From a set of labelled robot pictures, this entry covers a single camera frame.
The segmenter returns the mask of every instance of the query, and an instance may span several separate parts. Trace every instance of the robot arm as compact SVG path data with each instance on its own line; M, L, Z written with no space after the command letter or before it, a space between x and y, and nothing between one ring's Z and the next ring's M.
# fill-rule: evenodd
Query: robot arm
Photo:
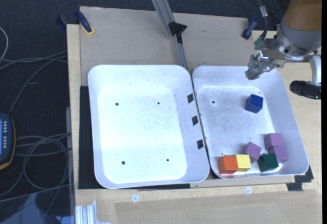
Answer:
M291 84L291 91L301 96L321 99L321 47L322 0L291 0L284 18L277 27L274 39L265 39L259 53L250 57L246 77L258 78L285 62L309 62L312 82Z

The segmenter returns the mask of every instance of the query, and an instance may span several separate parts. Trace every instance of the white tray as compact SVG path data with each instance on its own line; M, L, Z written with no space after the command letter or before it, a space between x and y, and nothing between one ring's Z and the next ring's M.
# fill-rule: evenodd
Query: white tray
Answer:
M212 170L221 178L305 173L309 162L281 75L272 70L256 80L248 80L246 70L246 66L200 66L193 71ZM264 98L263 108L256 114L245 110L245 101L251 94ZM258 163L254 162L245 173L219 173L219 157L240 154L249 141L267 153L264 136L274 132L283 135L289 160L267 172L260 172Z
M200 182L209 163L191 76L176 65L88 74L95 175L111 189Z

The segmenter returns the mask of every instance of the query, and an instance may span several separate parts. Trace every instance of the purple cube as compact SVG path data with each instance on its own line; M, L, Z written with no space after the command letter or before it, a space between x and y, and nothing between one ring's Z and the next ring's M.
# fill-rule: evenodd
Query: purple cube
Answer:
M255 143L249 142L242 149L242 154L248 154L250 156L251 163L256 162L261 153L261 147L256 145Z
M284 146L284 140L280 133L269 133L264 136L264 141L267 150L275 146Z
M262 109L262 103L264 98L251 94L250 97L247 98L245 103L245 110L258 113L260 109Z
M285 146L275 146L268 150L269 154L275 153L278 162L288 160L287 148Z

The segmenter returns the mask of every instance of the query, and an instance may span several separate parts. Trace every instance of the yellow cube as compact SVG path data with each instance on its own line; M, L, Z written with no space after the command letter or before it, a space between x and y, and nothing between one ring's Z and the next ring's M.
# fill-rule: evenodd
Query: yellow cube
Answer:
M251 160L248 154L237 154L236 160L239 166L238 171L247 171L251 168Z

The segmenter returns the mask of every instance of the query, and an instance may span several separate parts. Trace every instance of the green cube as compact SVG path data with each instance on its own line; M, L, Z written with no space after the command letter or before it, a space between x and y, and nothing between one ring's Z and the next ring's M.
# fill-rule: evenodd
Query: green cube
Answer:
M278 161L274 153L262 154L257 162L261 172L272 170L278 167Z

